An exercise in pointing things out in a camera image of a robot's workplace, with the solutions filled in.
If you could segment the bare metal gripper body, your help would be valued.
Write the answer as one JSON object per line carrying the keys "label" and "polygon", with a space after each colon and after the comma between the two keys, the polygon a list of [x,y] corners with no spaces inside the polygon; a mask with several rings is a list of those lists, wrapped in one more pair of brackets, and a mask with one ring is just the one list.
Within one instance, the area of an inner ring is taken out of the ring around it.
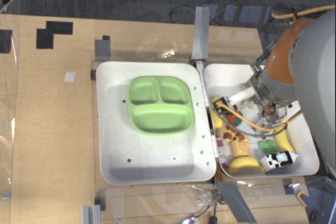
{"label": "bare metal gripper body", "polygon": [[251,100],[267,121],[278,121],[287,115],[287,106],[292,103],[292,84],[271,78],[250,78],[246,86],[254,90]]}

